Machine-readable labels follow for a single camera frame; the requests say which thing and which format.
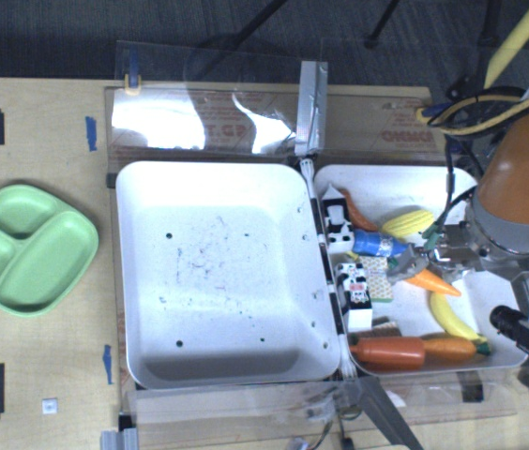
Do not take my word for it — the blue bottle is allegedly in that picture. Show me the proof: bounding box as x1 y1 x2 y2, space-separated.
352 229 410 259

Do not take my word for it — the yellow banana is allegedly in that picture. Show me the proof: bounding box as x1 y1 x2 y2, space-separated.
429 291 489 344

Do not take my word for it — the yellow corn cob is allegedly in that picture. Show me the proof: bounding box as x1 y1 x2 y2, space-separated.
381 208 436 240

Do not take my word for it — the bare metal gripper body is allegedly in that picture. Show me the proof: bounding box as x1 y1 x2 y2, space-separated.
425 221 487 284

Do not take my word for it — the green divided plate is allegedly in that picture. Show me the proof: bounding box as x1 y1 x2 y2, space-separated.
0 183 100 319

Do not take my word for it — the brown biscuit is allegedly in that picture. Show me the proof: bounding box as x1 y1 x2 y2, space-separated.
370 317 403 338

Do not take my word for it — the black cylinder on white bracket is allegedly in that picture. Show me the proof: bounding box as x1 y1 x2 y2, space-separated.
489 271 529 358

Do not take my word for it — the white plastic tray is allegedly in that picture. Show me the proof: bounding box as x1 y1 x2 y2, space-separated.
312 163 529 377
114 159 343 390

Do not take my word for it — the cow print milk carton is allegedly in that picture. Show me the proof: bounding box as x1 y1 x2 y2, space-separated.
334 262 374 333
320 184 356 255

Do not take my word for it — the thin black and white rod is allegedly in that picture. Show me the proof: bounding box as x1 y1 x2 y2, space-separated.
298 157 357 380

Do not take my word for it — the orange sausage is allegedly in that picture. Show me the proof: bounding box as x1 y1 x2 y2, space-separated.
339 187 380 233

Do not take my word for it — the patterned packet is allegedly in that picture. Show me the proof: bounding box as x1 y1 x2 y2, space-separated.
359 255 395 304

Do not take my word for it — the orange carrot with green top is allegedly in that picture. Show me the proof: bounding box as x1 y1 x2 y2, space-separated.
421 336 492 363

